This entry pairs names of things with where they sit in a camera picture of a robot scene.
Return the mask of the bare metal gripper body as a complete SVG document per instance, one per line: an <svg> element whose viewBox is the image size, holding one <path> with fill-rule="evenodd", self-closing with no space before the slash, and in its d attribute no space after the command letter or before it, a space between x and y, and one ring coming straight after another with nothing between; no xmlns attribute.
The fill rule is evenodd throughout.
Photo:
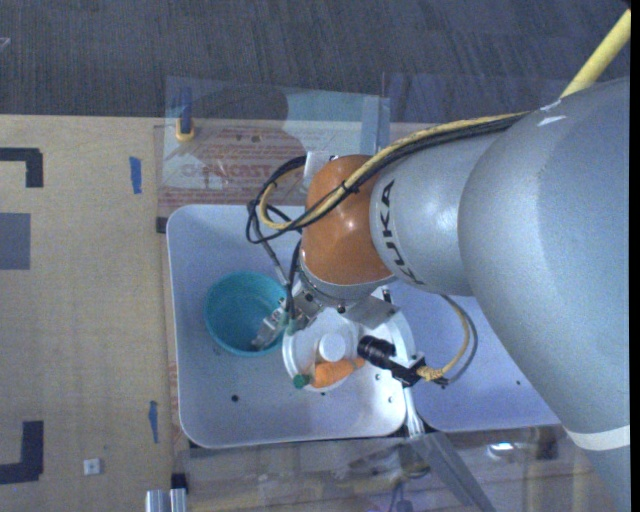
<svg viewBox="0 0 640 512"><path fill-rule="evenodd" d="M325 330L361 326L375 329L393 317L399 308L382 298L367 295L357 299L336 299L316 290L300 289L293 295L287 331L316 326Z"/></svg>

